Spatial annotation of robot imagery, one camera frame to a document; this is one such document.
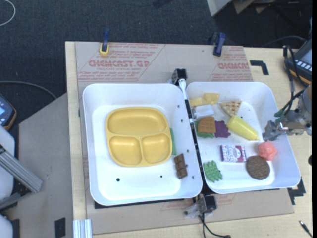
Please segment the black floor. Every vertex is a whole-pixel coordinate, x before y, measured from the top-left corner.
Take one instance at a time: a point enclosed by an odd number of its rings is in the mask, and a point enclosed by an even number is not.
[[[0,93],[17,110],[15,126],[66,92],[65,41],[101,41],[110,28],[111,42],[206,44],[213,32],[226,34],[225,45],[261,47],[275,39],[308,37],[312,0],[277,0],[282,14],[247,8],[237,15],[232,3],[211,17],[206,0],[9,0],[15,17],[0,26]],[[0,25],[13,7],[0,0]],[[268,47],[297,39],[275,42]]]

